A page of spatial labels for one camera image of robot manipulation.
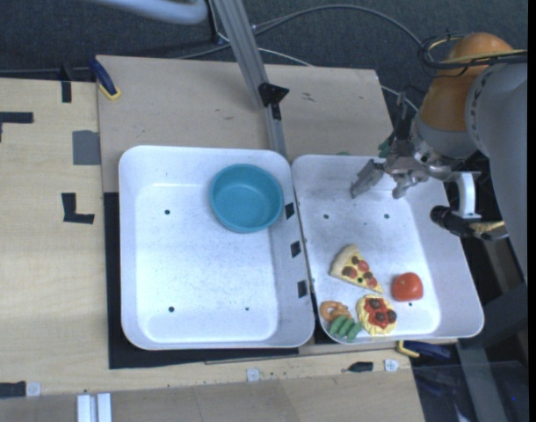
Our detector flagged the green beans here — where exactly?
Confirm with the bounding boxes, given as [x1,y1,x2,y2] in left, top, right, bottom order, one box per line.
[328,314,365,343]

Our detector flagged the yellow pizza slice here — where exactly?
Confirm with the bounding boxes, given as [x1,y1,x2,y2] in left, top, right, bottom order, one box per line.
[328,243,385,295]

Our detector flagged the yellow spaghetti with meatballs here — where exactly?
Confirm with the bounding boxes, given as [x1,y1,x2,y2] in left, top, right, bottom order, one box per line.
[354,293,399,338]

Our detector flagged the blue bowl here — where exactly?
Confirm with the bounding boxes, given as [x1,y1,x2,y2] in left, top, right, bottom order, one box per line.
[208,163,286,235]

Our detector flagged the red tomato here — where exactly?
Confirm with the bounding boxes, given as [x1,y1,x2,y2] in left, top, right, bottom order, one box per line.
[390,272,425,302]

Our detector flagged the white plastic tray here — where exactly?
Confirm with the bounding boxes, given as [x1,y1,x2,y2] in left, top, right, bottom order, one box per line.
[290,153,486,346]
[118,144,317,352]

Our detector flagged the brown pretzel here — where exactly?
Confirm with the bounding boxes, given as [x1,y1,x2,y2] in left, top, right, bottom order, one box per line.
[318,300,352,323]

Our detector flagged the pale wood board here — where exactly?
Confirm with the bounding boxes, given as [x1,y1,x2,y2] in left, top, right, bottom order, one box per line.
[95,55,427,366]

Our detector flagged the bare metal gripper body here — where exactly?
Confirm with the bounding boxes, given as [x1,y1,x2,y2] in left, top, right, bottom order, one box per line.
[383,136,454,183]

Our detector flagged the black cylinder on white bracket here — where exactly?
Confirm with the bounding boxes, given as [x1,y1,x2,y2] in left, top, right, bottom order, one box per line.
[429,170,489,240]

